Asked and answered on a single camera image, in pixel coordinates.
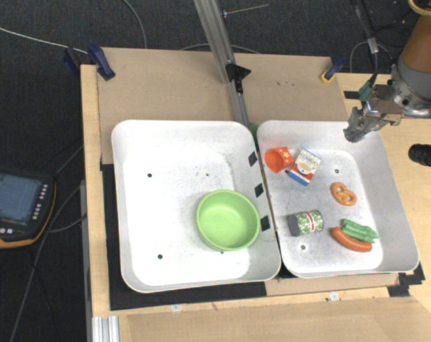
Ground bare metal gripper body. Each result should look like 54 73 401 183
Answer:
360 79 431 127

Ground white plastic tray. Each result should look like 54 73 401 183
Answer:
110 119 283 294
256 119 420 279

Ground white red blue carton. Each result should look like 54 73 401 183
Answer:
286 147 323 187

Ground brown pretzel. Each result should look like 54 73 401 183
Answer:
330 181 358 207

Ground orange cup with yellow star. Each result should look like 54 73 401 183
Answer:
264 146 295 175

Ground green beans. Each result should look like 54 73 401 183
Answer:
340 217 380 244

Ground green patterned can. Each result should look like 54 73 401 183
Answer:
286 209 325 237

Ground thin black and white rod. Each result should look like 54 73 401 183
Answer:
252 128 279 235

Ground orange sausage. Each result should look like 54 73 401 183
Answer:
331 226 374 254

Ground green bowl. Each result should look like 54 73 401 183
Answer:
195 189 262 252

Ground brown cardboard board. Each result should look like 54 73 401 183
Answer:
96 46 402 298

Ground black cylinder on white bracket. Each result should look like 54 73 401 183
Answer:
407 142 431 169

